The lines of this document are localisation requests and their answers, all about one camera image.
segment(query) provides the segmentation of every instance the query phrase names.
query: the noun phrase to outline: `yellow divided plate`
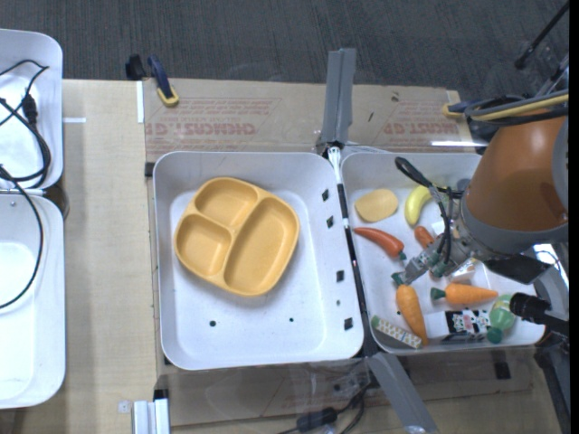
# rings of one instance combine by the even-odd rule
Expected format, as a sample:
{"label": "yellow divided plate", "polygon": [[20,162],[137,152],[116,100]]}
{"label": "yellow divided plate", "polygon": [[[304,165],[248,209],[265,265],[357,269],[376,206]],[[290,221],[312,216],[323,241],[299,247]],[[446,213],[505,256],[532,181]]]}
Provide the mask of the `yellow divided plate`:
{"label": "yellow divided plate", "polygon": [[298,235],[298,215],[278,196],[218,177],[185,208],[173,245],[196,276],[240,296],[258,296],[279,281]]}

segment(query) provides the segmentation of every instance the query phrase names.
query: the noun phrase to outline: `white container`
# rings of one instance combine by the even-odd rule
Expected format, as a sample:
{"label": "white container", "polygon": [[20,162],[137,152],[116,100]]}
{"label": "white container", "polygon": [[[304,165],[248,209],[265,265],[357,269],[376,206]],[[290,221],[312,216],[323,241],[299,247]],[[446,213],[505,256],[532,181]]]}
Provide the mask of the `white container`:
{"label": "white container", "polygon": [[424,316],[429,342],[453,345],[457,342],[478,342],[490,328],[489,311],[483,308],[445,310]]}
{"label": "white container", "polygon": [[[341,170],[351,227],[367,225],[354,209],[354,201],[376,188],[395,192],[401,205],[391,217],[372,226],[400,238],[410,258],[422,249],[403,216],[403,202],[415,183],[398,171],[396,156],[404,156],[437,184],[456,187],[470,178],[479,161],[474,154],[376,154],[346,157]],[[289,203],[300,220],[299,241],[280,283],[262,297],[238,297],[210,285],[185,270],[173,248],[176,224],[195,191],[218,176],[240,178],[270,191]],[[153,174],[157,220],[157,260],[160,334],[171,363],[185,370],[208,370],[263,364],[341,360],[355,355],[364,339],[359,297],[347,248],[337,193],[337,180],[329,162],[311,153],[174,152],[157,162]],[[327,199],[322,194],[327,192]],[[327,221],[333,221],[328,228]],[[438,207],[427,204],[420,224],[436,225]],[[365,294],[368,319],[380,316],[408,329],[395,304],[391,275],[403,269],[377,246],[354,237],[357,262]],[[337,281],[342,272],[342,281]],[[451,310],[430,299],[430,288],[446,279],[428,274],[416,288],[424,314]],[[521,285],[487,271],[479,264],[472,284],[535,294]],[[545,328],[518,320],[501,346],[533,344]],[[443,344],[440,340],[421,349],[392,346],[371,330],[386,352],[414,354],[491,347],[487,340]]]}
{"label": "white container", "polygon": [[[62,174],[62,50],[41,33],[0,29],[0,72],[21,60],[49,66],[32,84],[38,130],[52,161],[40,192]],[[0,76],[0,98],[14,109],[40,68],[30,62]],[[9,112],[0,106],[0,121]],[[32,134],[16,118],[0,126],[1,163],[12,176],[30,175],[42,166]],[[30,188],[38,179],[22,183]],[[25,198],[7,193],[13,184],[0,179],[0,304],[14,298],[33,274],[39,249],[39,228]],[[0,410],[37,405],[61,387],[65,374],[64,242],[59,209],[40,195],[31,195],[43,225],[43,250],[38,271],[24,295],[0,309]]]}
{"label": "white container", "polygon": [[[299,217],[293,256],[265,295],[222,290],[175,255],[173,236],[187,203],[219,176],[274,193]],[[364,329],[327,160],[310,153],[175,152],[157,161],[153,180],[161,344],[171,363],[209,370],[334,361],[358,352]]]}
{"label": "white container", "polygon": [[[413,228],[408,225],[404,218],[404,202],[409,192],[416,186],[416,183],[396,168],[394,160],[397,156],[408,159],[424,176],[438,186],[450,185],[454,188],[456,188],[459,180],[472,177],[480,156],[467,153],[355,153],[344,159],[342,175],[346,188],[347,203],[350,208],[350,225],[353,228],[372,226],[392,234],[404,243],[404,253],[410,259],[422,251],[418,241],[414,238]],[[399,207],[396,213],[387,219],[368,224],[357,215],[354,209],[354,202],[363,194],[376,188],[392,190],[398,198]],[[440,225],[440,221],[439,208],[434,201],[430,201],[424,206],[418,224],[431,229]],[[403,270],[403,263],[398,259],[389,258],[381,248],[371,241],[356,235],[353,235],[353,237],[360,276],[364,283],[368,314],[370,316],[380,316],[396,326],[408,329],[408,325],[399,314],[395,304],[396,285],[391,278],[393,273]],[[447,304],[444,299],[432,301],[430,298],[432,287],[444,289],[448,282],[446,278],[433,278],[428,273],[413,282],[413,287],[418,294],[424,315],[455,309],[456,306]],[[494,289],[499,294],[514,294],[515,292],[522,292],[531,296],[536,294],[533,285],[523,285],[512,279],[501,277],[486,269],[480,262],[477,262],[476,271],[470,283],[474,286]],[[491,300],[487,303],[477,304],[473,308],[486,307],[490,309],[492,303],[493,301]],[[542,337],[544,332],[545,327],[543,325],[518,320],[508,336],[505,335],[505,339],[500,343],[500,346],[533,344]],[[393,354],[435,353],[497,347],[487,340],[482,340],[478,342],[457,342],[454,344],[434,342],[420,350],[413,350],[384,344],[376,336],[374,330],[372,333],[382,349]]]}

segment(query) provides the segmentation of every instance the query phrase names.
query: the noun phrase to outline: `gray carpet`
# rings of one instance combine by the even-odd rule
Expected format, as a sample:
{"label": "gray carpet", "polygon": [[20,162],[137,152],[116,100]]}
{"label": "gray carpet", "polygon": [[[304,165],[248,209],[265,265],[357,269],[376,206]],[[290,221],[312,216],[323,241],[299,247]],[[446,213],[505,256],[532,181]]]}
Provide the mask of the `gray carpet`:
{"label": "gray carpet", "polygon": [[534,93],[569,48],[566,0],[0,0],[0,27],[46,33],[64,77],[125,79],[131,53],[170,77],[324,83],[327,52],[357,49],[355,82],[437,86],[464,99]]}

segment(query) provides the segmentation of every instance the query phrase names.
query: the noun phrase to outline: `clamp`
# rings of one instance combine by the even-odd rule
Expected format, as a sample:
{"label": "clamp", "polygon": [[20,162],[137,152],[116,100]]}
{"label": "clamp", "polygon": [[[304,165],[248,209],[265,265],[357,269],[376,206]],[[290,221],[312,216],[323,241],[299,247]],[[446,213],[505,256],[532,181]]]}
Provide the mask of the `clamp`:
{"label": "clamp", "polygon": [[176,106],[179,102],[179,96],[169,83],[161,61],[155,54],[152,54],[147,58],[147,64],[151,67],[152,77],[157,79],[157,94],[159,98],[161,98],[161,101],[163,101],[163,104],[170,108]]}

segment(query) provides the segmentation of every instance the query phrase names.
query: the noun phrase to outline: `toy banana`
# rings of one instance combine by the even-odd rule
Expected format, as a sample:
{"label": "toy banana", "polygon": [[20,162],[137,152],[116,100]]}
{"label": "toy banana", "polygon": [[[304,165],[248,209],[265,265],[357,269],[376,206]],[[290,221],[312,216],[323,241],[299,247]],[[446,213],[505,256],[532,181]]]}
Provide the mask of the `toy banana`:
{"label": "toy banana", "polygon": [[422,208],[431,198],[428,188],[421,184],[410,192],[404,205],[404,217],[409,225],[414,226],[418,222]]}

